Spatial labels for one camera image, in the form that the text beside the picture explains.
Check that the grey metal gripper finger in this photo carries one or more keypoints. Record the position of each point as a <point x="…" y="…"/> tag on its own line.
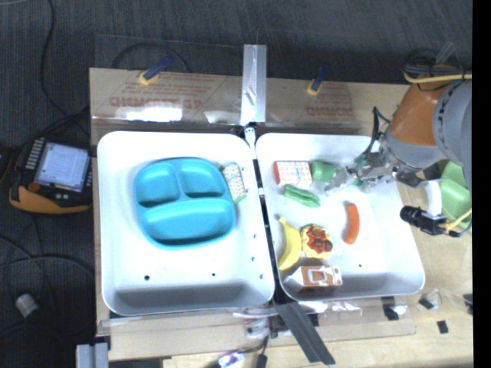
<point x="345" y="172"/>
<point x="338" y="184"/>

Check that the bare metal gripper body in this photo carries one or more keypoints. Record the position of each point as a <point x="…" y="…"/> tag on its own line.
<point x="376" y="169"/>

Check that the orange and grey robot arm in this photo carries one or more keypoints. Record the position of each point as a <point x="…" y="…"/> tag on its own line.
<point x="418" y="113"/>

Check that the green bottle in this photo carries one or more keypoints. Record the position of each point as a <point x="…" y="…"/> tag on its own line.
<point x="322" y="170"/>

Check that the green pea pod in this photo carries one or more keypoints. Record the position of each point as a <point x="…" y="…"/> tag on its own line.
<point x="302" y="196"/>

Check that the orange sausage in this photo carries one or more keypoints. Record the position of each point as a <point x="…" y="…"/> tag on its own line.
<point x="351" y="222"/>

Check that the orange and white box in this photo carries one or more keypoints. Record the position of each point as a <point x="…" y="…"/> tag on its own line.
<point x="293" y="173"/>

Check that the yellow pizza slice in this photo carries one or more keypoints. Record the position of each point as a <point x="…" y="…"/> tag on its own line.
<point x="316" y="242"/>

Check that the yellow banana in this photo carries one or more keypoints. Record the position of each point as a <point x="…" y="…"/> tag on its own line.
<point x="292" y="244"/>

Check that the white plastic tray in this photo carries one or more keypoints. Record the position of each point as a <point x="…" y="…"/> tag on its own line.
<point x="184" y="274"/>
<point x="387" y="244"/>

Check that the orange and white carton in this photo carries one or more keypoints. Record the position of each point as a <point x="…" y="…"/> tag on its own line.
<point x="318" y="277"/>

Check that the white patterned small carton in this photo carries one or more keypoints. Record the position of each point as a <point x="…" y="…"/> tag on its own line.
<point x="234" y="180"/>

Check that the blue divided plate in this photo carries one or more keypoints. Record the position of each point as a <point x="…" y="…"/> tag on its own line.
<point x="184" y="213"/>

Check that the brown cardboard board, red print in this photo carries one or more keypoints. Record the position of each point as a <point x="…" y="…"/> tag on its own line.
<point x="184" y="94"/>

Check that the small grey metal cylinder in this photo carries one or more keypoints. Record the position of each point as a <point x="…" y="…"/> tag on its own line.
<point x="27" y="305"/>

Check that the black cylinder on white bracket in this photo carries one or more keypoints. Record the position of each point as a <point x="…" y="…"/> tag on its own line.
<point x="420" y="217"/>

